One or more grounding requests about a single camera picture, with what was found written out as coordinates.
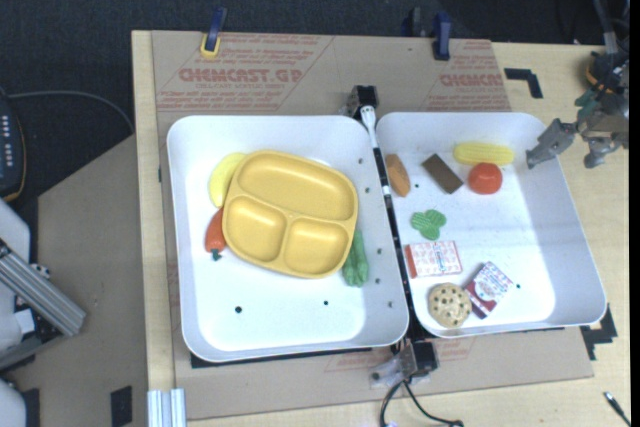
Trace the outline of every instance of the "wooden table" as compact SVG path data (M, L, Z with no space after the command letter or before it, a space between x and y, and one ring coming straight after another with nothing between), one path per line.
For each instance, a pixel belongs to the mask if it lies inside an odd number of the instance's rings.
M362 38L362 45L368 44ZM172 359L162 197L158 182L152 37L132 34L137 148L139 166L142 259L144 275L147 370L149 389L175 385ZM543 99L533 99L526 82L506 80L512 109L528 112L545 124L560 117L572 121L574 100L584 90L584 70L594 47L493 44L500 69L527 68L538 77ZM629 299L629 153L617 151L606 164L587 170L588 149L580 140L561 156L570 191L596 260L617 328L612 344L598 345L595 377L517 388L501 388L429 396L426 409L437 416L461 418L466 426L623 425L603 397L610 391L631 414ZM379 401L189 422L205 426L374 426ZM409 399L394 400L387 420L403 427L430 425Z

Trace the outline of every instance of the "small box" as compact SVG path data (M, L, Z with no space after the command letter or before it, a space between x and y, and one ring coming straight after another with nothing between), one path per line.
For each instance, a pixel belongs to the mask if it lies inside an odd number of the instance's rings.
M462 272L458 249L453 240L407 244L404 254L412 278L448 276Z
M492 263L487 262L465 287L473 312L484 319L513 288L513 281Z

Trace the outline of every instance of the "yellow plate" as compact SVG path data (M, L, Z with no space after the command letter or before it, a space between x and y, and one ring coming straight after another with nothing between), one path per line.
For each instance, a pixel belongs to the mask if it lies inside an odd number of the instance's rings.
M258 151L238 166L222 229L251 263L304 278L342 267L358 216L358 195L341 172L288 153Z

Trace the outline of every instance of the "metal bracket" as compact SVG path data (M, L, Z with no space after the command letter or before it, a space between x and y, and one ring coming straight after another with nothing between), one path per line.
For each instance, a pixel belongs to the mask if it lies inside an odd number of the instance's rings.
M1 238L0 283L8 287L62 335L71 337L80 332L86 313L47 281L40 272L14 253ZM33 355L44 343L36 337L25 338L20 345L3 351L0 369Z
M409 343L400 352L369 371L372 387L391 387L405 379L425 377L438 368L438 358L431 342Z
M187 407L182 388L147 392L148 427L186 427Z
M338 114L360 121L360 109L365 105L375 109L378 103L376 86L353 86L347 103L340 107Z

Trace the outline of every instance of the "yellow corn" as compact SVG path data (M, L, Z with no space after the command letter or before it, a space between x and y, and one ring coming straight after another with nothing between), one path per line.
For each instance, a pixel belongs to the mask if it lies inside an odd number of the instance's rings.
M511 148L499 144L467 142L460 143L453 149L453 158L460 164L479 164L487 162L497 166L504 166L513 162L514 154Z

